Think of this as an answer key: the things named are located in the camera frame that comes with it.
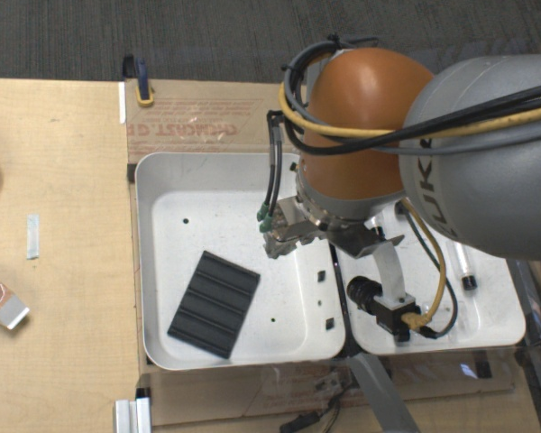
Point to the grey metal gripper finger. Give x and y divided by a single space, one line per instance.
277 246
305 239

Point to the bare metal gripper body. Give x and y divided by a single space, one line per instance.
297 223

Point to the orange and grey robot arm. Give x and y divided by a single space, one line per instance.
469 165

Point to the white plastic tray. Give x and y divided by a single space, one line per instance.
487 305
279 287

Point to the black ribbed rectangular panel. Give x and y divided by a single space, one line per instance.
214 305

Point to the brown cardboard board red print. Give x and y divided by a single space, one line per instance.
198 124

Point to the clear plastic tube black cap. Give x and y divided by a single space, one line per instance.
463 266

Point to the brown and white carton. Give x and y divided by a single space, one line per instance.
2 302

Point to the black cylinder on white bracket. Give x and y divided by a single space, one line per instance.
390 269

